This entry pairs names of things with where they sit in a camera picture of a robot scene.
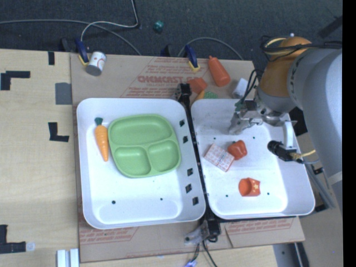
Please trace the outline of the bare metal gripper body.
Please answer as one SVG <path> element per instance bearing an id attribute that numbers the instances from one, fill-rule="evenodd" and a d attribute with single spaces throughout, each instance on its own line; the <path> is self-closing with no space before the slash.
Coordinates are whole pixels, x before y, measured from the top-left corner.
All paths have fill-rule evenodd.
<path id="1" fill-rule="evenodd" d="M 291 101 L 276 100 L 267 103 L 263 100 L 245 100 L 237 113 L 241 120 L 252 118 L 256 125 L 267 123 L 278 127 L 285 122 L 284 115 L 291 110 Z"/>

